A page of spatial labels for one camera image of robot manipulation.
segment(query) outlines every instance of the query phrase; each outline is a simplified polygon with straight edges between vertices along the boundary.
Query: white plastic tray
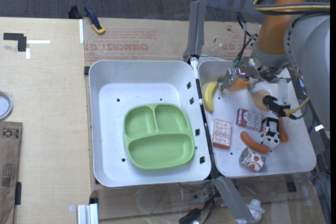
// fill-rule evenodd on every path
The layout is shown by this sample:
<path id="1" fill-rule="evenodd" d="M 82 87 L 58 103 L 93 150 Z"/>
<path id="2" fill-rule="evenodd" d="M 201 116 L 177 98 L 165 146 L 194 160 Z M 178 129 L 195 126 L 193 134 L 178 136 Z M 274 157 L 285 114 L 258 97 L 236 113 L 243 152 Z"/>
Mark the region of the white plastic tray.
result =
<path id="1" fill-rule="evenodd" d="M 202 89 L 208 82 L 217 81 L 230 67 L 232 67 L 231 61 L 202 62 L 198 67 Z M 284 70 L 279 77 L 289 78 L 290 75 L 287 70 Z M 243 108 L 258 112 L 264 116 L 276 118 L 272 112 L 260 110 L 254 105 L 252 100 L 253 93 L 260 89 L 268 90 L 273 96 L 278 97 L 277 85 L 266 82 L 256 84 L 256 88 L 251 91 L 246 88 L 224 89 L 223 91 L 217 88 L 215 90 L 213 95 L 214 110 L 211 113 L 206 111 L 210 133 L 212 134 L 215 119 L 232 123 L 230 148 L 213 147 L 217 169 L 224 176 L 231 178 L 299 173 L 313 170 L 316 165 L 316 156 L 304 120 L 291 120 L 289 118 L 283 118 L 282 120 L 289 136 L 289 141 L 286 143 L 280 142 L 279 146 L 264 154 L 266 162 L 261 171 L 255 172 L 248 167 L 240 165 L 239 156 L 246 147 L 245 143 L 240 139 L 241 131 L 247 131 L 255 141 L 260 141 L 260 132 L 236 125 L 237 109 Z M 291 108 L 296 108 L 299 105 L 291 82 L 288 83 L 288 101 L 291 104 Z"/>
<path id="2" fill-rule="evenodd" d="M 93 170 L 97 181 L 107 187 L 121 187 L 208 177 L 211 163 L 191 66 L 182 61 L 101 60 L 90 67 L 89 81 Z M 179 166 L 140 169 L 128 158 L 123 118 L 137 105 L 158 102 L 173 103 L 184 110 L 194 134 L 195 154 Z"/>

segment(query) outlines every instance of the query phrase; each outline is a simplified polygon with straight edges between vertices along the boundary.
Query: can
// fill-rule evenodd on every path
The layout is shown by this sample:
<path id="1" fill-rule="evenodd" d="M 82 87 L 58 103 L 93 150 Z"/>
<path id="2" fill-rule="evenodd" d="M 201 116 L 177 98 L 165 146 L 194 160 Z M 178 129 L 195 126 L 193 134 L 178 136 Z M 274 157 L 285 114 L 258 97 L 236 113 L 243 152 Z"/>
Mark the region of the can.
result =
<path id="1" fill-rule="evenodd" d="M 258 172 L 265 164 L 266 158 L 246 147 L 240 155 L 239 162 Z"/>

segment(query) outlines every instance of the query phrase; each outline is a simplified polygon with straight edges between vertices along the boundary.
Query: sausage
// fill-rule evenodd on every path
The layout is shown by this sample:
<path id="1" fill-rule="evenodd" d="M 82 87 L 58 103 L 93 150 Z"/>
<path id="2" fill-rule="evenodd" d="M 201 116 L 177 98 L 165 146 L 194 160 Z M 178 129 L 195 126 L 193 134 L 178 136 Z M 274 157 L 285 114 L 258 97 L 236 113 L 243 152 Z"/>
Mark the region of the sausage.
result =
<path id="1" fill-rule="evenodd" d="M 244 143 L 250 147 L 252 150 L 258 151 L 258 152 L 262 152 L 262 153 L 268 153 L 269 148 L 266 145 L 261 145 L 259 143 L 257 143 L 256 141 L 254 141 L 247 132 L 242 131 L 240 133 L 240 138 L 244 141 Z"/>
<path id="2" fill-rule="evenodd" d="M 279 139 L 281 142 L 287 142 L 289 140 L 289 137 L 283 127 L 282 118 L 278 117 L 278 119 L 279 119 Z"/>

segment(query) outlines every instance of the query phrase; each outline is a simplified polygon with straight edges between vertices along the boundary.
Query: robotic arm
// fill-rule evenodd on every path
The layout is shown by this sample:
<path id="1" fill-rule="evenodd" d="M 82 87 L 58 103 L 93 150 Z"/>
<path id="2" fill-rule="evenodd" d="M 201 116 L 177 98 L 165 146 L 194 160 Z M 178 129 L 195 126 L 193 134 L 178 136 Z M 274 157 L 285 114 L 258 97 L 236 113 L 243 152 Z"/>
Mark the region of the robotic arm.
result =
<path id="1" fill-rule="evenodd" d="M 278 83 L 281 71 L 295 66 L 302 71 L 319 120 L 330 131 L 330 4 L 276 0 L 273 5 L 262 5 L 263 1 L 252 0 L 266 16 L 251 56 L 242 57 L 237 67 L 219 78 L 219 88 L 229 87 L 238 77 L 249 81 L 249 90 L 260 81 Z M 277 116 L 286 116 L 290 107 L 270 96 L 263 103 Z"/>

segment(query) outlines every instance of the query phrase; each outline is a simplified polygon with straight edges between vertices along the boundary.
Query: table surface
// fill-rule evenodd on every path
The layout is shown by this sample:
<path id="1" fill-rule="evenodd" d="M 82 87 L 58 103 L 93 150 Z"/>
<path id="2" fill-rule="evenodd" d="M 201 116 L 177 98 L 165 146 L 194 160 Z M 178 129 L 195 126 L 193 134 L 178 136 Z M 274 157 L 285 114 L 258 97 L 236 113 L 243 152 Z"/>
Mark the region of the table surface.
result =
<path id="1" fill-rule="evenodd" d="M 0 89 L 13 97 L 6 121 L 23 123 L 18 173 L 22 196 L 14 223 L 76 223 L 73 209 L 88 204 L 92 191 L 85 46 L 80 42 L 79 20 L 2 17 L 0 26 L 3 33 L 21 33 L 27 40 L 50 40 L 29 45 L 28 60 L 25 52 L 17 51 L 16 41 L 0 39 Z M 313 185 L 309 197 L 314 199 L 309 219 L 323 223 Z M 293 206 L 293 201 L 271 206 L 269 213 L 274 216 L 275 208 L 280 208 L 293 216 L 309 214 L 305 200 Z M 271 215 L 265 220 L 277 223 Z M 152 222 L 145 217 L 132 223 Z"/>

